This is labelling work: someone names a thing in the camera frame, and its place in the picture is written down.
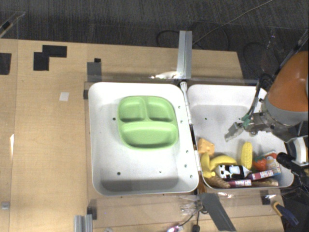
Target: green plate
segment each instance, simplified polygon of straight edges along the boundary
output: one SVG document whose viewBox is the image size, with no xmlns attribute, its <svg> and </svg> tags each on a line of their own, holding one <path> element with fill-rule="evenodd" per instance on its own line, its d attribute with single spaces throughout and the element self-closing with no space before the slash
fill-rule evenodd
<svg viewBox="0 0 309 232">
<path fill-rule="evenodd" d="M 161 149 L 178 141 L 172 104 L 157 96 L 129 96 L 118 106 L 118 130 L 129 148 Z"/>
</svg>

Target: yellow banana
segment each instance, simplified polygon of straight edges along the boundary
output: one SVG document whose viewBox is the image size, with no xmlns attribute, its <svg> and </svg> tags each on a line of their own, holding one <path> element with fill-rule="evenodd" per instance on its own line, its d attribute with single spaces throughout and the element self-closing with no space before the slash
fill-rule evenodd
<svg viewBox="0 0 309 232">
<path fill-rule="evenodd" d="M 240 164 L 249 170 L 252 167 L 252 154 L 252 144 L 250 142 L 245 142 L 241 150 Z"/>
<path fill-rule="evenodd" d="M 214 171 L 209 170 L 209 162 L 209 155 L 207 152 L 205 152 L 201 157 L 201 167 L 203 171 L 203 176 L 205 178 L 211 178 L 212 176 L 216 176 L 216 173 Z"/>
<path fill-rule="evenodd" d="M 237 165 L 237 162 L 234 158 L 229 157 L 229 156 L 225 156 L 225 155 L 217 156 L 211 159 L 211 161 L 209 162 L 209 170 L 213 171 L 217 166 L 224 165 L 224 164 Z"/>
</svg>

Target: wooden table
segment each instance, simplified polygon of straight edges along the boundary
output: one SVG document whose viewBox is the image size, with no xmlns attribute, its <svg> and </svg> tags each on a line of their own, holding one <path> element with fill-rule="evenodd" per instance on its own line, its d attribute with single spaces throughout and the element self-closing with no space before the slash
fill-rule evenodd
<svg viewBox="0 0 309 232">
<path fill-rule="evenodd" d="M 67 46 L 67 57 L 50 58 L 49 71 L 34 71 L 33 53 L 41 52 L 43 44 Z M 74 216 L 85 215 L 88 205 L 83 100 L 87 62 L 100 58 L 105 75 L 151 75 L 176 70 L 178 50 L 1 39 L 0 52 L 12 53 L 11 73 L 0 76 L 0 103 L 5 107 L 0 122 L 6 118 L 8 122 L 3 123 L 10 124 L 0 128 L 5 135 L 0 138 L 0 201 L 11 202 L 10 210 L 0 210 L 0 231 L 73 231 Z M 242 78 L 234 52 L 194 50 L 192 70 L 193 75 Z M 62 92 L 69 93 L 68 101 L 59 100 Z M 12 133 L 13 164 L 8 150 Z M 269 205 L 242 206 L 236 214 L 231 205 L 226 211 L 238 231 L 283 231 Z M 208 215 L 200 219 L 201 231 L 217 231 Z M 159 223 L 112 229 L 156 232 L 170 226 Z M 191 226 L 188 223 L 185 231 Z"/>
</svg>

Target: dark floor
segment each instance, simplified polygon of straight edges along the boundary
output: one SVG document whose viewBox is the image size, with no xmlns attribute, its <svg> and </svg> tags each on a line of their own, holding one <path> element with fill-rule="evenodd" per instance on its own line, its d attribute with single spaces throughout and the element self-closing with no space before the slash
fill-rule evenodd
<svg viewBox="0 0 309 232">
<path fill-rule="evenodd" d="M 266 1 L 0 0 L 0 23 L 15 11 L 25 11 L 18 30 L 15 25 L 5 37 L 178 47 L 177 31 L 191 30 L 195 42 Z M 256 79 L 263 72 L 275 72 L 308 29 L 308 17 L 309 0 L 274 0 L 217 29 L 193 47 L 237 51 L 244 77 Z M 169 31 L 158 35 L 163 30 Z M 308 203 L 293 200 L 286 206 L 300 216 L 302 227 L 294 231 L 301 231 L 308 227 L 308 220 L 303 219 L 308 219 Z"/>
</svg>

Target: green divided plate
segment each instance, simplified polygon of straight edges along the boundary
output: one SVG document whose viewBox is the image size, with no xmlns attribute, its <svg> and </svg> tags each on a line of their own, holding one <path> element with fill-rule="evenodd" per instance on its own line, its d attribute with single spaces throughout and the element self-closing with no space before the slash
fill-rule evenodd
<svg viewBox="0 0 309 232">
<path fill-rule="evenodd" d="M 118 130 L 129 148 L 160 149 L 178 141 L 172 104 L 157 96 L 129 96 L 118 106 Z"/>
</svg>

